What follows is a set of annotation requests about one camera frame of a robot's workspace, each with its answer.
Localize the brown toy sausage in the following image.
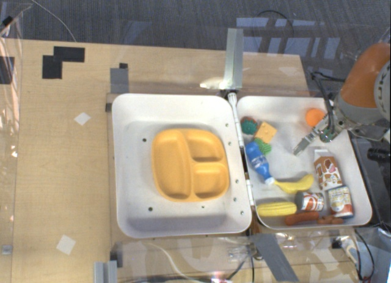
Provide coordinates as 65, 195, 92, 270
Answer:
284, 211, 320, 226

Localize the white and orange can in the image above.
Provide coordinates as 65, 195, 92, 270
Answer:
327, 185, 355, 219

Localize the red and white can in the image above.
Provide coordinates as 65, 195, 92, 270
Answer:
294, 191, 326, 213

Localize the thin black and white rod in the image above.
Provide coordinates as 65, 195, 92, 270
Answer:
227, 92, 256, 208

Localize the orange ball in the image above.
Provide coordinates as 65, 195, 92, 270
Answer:
305, 108, 326, 127

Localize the light green toy vegetable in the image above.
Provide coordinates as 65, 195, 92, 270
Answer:
254, 138, 273, 155

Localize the yellow banana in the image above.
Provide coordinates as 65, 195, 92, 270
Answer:
272, 173, 315, 194

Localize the yellow toy corn cob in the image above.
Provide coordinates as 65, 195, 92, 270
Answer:
256, 201, 298, 218

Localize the dark green toy broccoli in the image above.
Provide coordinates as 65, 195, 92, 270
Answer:
239, 116, 259, 136

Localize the brown and white carton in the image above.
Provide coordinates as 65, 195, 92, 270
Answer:
313, 148, 343, 191

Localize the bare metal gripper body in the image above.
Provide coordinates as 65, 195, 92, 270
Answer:
312, 112, 340, 144

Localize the blue plastic bottle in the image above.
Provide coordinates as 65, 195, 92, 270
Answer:
244, 141, 276, 186

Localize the white plastic tray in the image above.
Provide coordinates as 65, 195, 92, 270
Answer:
236, 95, 374, 231
111, 92, 254, 240

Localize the orange divided plate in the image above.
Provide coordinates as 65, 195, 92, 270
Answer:
150, 128, 231, 203

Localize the yellow toy cheese block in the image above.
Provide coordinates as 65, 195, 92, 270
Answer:
254, 121, 278, 143

